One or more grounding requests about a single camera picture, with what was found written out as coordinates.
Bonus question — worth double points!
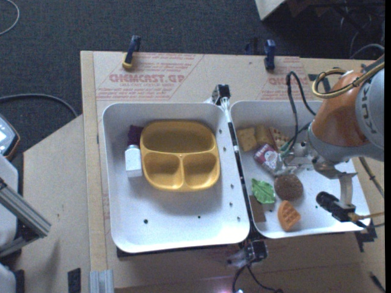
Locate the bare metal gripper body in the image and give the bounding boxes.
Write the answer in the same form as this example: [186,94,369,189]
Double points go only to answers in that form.
[282,142,322,173]

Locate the brown round bread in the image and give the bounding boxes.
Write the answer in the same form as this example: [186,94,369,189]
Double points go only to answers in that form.
[273,173,304,202]

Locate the red and white carton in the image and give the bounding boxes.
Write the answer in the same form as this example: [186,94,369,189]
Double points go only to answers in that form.
[253,143,281,175]

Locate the green leaf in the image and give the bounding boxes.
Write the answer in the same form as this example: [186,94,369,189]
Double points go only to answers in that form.
[250,178,277,205]

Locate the red and yellow waffle piece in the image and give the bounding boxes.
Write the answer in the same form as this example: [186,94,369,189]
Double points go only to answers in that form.
[268,126,291,151]

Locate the yellow bread block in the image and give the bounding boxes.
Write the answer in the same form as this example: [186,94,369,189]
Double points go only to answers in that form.
[255,124,275,148]

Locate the thin black and white rod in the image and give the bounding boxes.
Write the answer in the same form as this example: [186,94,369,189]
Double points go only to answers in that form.
[224,101,256,241]

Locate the orange waffle slice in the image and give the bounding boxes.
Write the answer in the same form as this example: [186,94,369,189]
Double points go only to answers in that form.
[277,200,302,233]

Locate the yellow square cracker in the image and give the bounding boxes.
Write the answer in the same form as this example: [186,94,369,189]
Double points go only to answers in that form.
[236,126,258,153]

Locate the brown flat square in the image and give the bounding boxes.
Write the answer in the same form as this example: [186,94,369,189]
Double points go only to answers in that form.
[248,195,268,223]

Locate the white plastic tray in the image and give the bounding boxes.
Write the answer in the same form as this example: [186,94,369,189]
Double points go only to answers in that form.
[229,99,372,240]
[101,102,251,254]

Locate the yellow divided plate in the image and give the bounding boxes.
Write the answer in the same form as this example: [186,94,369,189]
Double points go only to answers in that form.
[139,120,221,192]

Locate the brown cardboard board red print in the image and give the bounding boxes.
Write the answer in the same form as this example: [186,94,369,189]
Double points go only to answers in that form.
[79,50,386,293]

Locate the white plastic bottle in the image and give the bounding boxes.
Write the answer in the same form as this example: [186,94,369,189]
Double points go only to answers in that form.
[124,144,144,179]

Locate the purple grapes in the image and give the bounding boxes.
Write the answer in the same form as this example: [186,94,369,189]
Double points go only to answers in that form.
[126,125,145,148]

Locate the black cylinder on white bracket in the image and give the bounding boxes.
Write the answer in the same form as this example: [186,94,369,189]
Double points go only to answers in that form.
[315,162,358,223]

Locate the black block with thin wires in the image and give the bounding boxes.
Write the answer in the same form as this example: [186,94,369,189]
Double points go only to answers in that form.
[243,239,269,264]
[213,84,231,106]

